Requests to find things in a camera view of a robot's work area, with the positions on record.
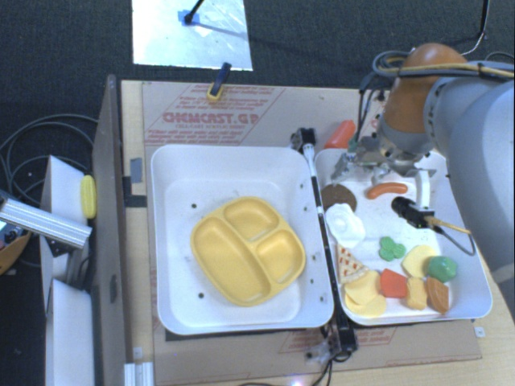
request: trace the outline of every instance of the white plastic tub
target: white plastic tub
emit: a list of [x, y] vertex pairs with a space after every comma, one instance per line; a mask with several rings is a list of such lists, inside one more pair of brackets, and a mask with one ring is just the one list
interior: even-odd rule
[[[332, 149], [323, 150], [317, 155], [315, 165], [321, 189], [331, 183], [331, 174], [342, 153], [342, 150]], [[436, 174], [430, 178], [431, 209], [435, 210], [435, 217], [463, 227], [463, 221], [455, 205], [449, 182], [445, 177], [447, 173], [445, 159], [439, 154], [432, 153], [429, 158], [424, 158], [417, 166], [426, 170], [436, 170]], [[403, 178], [396, 174], [387, 176], [387, 181], [405, 183], [408, 191], [403, 196], [416, 201], [417, 187], [414, 179]], [[383, 236], [390, 236], [396, 243], [404, 244], [408, 251], [418, 244], [430, 245], [438, 254], [449, 256], [455, 260], [458, 264], [458, 273], [453, 280], [447, 283], [450, 289], [451, 308], [446, 314], [440, 314], [430, 307], [420, 311], [412, 310], [405, 306], [403, 300], [388, 298], [386, 299], [386, 312], [381, 317], [364, 318], [354, 314], [346, 307], [342, 300], [342, 293], [340, 293], [340, 301], [348, 316], [361, 325], [378, 326], [481, 318], [488, 314], [492, 308], [492, 294], [479, 255], [470, 257], [445, 237], [437, 235], [429, 229], [415, 229], [408, 225], [391, 208], [392, 199], [397, 195], [385, 194], [374, 200], [367, 199], [365, 192], [372, 186], [371, 178], [369, 170], [357, 168], [351, 170], [349, 177], [341, 183], [356, 196], [356, 215], [363, 221], [366, 231], [365, 241], [356, 246], [351, 251], [352, 254], [370, 269], [379, 273], [388, 268], [406, 275], [401, 267], [402, 260], [384, 261], [378, 255], [379, 240]], [[465, 248], [471, 250], [467, 235], [453, 231], [449, 231], [449, 234]], [[335, 257], [333, 260], [336, 263], [336, 240], [330, 233], [329, 239]]]
[[[278, 147], [169, 145], [150, 164], [149, 224], [154, 233], [158, 312], [179, 335], [318, 327], [334, 303], [311, 176], [304, 157]], [[302, 241], [306, 265], [282, 292], [236, 306], [214, 287], [190, 247], [194, 226], [243, 196], [266, 200]]]

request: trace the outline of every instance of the red toy food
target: red toy food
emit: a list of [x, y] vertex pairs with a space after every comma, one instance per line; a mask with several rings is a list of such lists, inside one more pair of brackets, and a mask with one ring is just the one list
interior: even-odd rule
[[385, 269], [381, 273], [381, 291], [385, 298], [405, 298], [407, 295], [406, 278], [393, 270]]

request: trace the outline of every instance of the black metal bar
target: black metal bar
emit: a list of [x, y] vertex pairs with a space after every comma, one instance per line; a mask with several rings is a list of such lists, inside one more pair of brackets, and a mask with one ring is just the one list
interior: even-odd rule
[[192, 8], [192, 11], [190, 11], [188, 14], [184, 16], [184, 22], [186, 24], [192, 24], [193, 16], [195, 15], [196, 11], [199, 9], [203, 2], [204, 0], [199, 0]]
[[483, 13], [481, 14], [480, 33], [478, 35], [482, 35], [484, 33], [484, 28], [486, 26], [486, 18], [488, 15], [488, 5], [489, 4], [490, 4], [490, 0], [483, 0]]

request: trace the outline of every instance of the red object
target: red object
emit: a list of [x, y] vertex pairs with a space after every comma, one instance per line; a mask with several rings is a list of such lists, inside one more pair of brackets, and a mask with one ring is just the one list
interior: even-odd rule
[[324, 149], [347, 149], [348, 141], [354, 136], [356, 124], [352, 120], [344, 120], [338, 126], [335, 133], [329, 138]]
[[385, 298], [405, 298], [407, 295], [407, 279], [393, 270], [385, 269], [381, 273], [381, 291]]

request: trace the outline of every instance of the black floor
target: black floor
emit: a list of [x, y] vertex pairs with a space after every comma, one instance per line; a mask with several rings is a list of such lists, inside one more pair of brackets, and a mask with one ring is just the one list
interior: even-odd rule
[[[426, 42], [463, 52], [476, 43], [483, 0], [244, 0], [253, 72], [231, 83], [356, 88], [373, 57]], [[97, 117], [112, 73], [139, 80], [210, 81], [213, 71], [132, 64], [131, 0], [0, 0], [0, 145], [36, 118]], [[491, 0], [487, 39], [470, 60], [513, 54], [515, 0]], [[94, 127], [74, 122], [89, 135]], [[6, 156], [5, 148], [0, 150]], [[69, 130], [20, 138], [16, 166], [41, 154], [88, 165], [89, 150]], [[21, 170], [22, 188], [41, 178], [43, 161]], [[0, 170], [0, 187], [6, 188]], [[37, 245], [24, 253], [38, 261]], [[43, 384], [44, 318], [39, 270], [23, 264], [0, 277], [0, 385]]]

